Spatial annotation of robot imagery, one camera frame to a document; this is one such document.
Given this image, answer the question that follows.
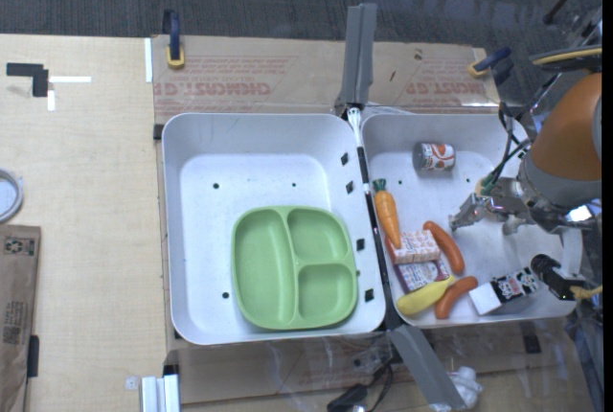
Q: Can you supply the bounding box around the green divided plate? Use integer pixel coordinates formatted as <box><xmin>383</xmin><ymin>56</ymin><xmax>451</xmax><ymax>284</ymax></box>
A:
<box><xmin>230</xmin><ymin>205</ymin><xmax>360</xmax><ymax>332</ymax></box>

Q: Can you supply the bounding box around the brown paper bag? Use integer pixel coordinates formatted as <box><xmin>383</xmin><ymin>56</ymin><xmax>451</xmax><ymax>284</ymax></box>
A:
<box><xmin>0</xmin><ymin>223</ymin><xmax>42</xmax><ymax>412</ymax></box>

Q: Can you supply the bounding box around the white crumpled wad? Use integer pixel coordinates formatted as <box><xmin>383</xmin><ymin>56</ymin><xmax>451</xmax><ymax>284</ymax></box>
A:
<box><xmin>448</xmin><ymin>365</ymin><xmax>484</xmax><ymax>407</ymax></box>

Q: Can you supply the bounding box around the black cylinder on white bracket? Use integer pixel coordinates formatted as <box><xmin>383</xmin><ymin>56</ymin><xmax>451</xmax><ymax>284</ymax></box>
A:
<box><xmin>530</xmin><ymin>227</ymin><xmax>588</xmax><ymax>302</ymax></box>

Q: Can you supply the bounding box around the yellow banana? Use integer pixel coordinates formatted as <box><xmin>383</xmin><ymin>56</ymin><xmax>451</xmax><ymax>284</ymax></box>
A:
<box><xmin>396</xmin><ymin>275</ymin><xmax>457</xmax><ymax>317</ymax></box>

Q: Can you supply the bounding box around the black block with thin wires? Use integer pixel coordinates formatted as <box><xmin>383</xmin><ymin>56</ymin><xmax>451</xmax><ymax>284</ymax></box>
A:
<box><xmin>334</xmin><ymin>99</ymin><xmax>367</xmax><ymax>118</ymax></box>

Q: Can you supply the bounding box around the orange sausage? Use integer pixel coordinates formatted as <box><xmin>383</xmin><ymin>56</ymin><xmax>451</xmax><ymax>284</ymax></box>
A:
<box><xmin>434</xmin><ymin>275</ymin><xmax>480</xmax><ymax>321</ymax></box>
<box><xmin>422</xmin><ymin>219</ymin><xmax>466</xmax><ymax>276</ymax></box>

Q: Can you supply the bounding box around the small orange and white can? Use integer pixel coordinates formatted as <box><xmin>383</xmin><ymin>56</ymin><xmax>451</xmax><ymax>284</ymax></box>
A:
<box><xmin>412</xmin><ymin>141</ymin><xmax>457</xmax><ymax>172</ymax></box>

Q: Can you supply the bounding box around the red and white carton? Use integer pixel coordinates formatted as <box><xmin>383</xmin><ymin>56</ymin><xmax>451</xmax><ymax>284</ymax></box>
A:
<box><xmin>384</xmin><ymin>229</ymin><xmax>443</xmax><ymax>265</ymax></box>

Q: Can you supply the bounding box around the black and white carton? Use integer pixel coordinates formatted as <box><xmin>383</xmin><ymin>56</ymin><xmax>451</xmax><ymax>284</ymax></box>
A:
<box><xmin>468</xmin><ymin>266</ymin><xmax>541</xmax><ymax>317</ymax></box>

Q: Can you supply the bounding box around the brown cardboard board, red print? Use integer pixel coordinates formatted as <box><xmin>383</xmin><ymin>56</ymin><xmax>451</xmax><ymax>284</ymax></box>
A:
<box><xmin>150</xmin><ymin>34</ymin><xmax>583</xmax><ymax>404</ymax></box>

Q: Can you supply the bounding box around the white and purple packet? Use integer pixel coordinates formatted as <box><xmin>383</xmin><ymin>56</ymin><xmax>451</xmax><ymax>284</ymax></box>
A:
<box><xmin>394</xmin><ymin>259</ymin><xmax>452</xmax><ymax>294</ymax></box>

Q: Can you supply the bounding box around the orange carrot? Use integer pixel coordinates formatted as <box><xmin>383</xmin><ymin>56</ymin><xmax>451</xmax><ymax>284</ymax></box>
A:
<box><xmin>372</xmin><ymin>177</ymin><xmax>403</xmax><ymax>250</ymax></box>

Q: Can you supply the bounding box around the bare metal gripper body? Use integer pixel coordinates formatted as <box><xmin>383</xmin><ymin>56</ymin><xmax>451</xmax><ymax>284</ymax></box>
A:
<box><xmin>484</xmin><ymin>177</ymin><xmax>598</xmax><ymax>235</ymax></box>

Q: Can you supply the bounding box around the white plastic tray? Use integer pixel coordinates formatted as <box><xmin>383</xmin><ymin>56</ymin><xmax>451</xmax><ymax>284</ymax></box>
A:
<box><xmin>161</xmin><ymin>112</ymin><xmax>388</xmax><ymax>347</ymax></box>
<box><xmin>359</xmin><ymin>112</ymin><xmax>584</xmax><ymax>331</ymax></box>

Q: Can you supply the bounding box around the white round ring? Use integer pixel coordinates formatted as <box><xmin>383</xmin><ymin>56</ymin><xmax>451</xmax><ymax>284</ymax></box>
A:
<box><xmin>0</xmin><ymin>168</ymin><xmax>25</xmax><ymax>225</ymax></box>

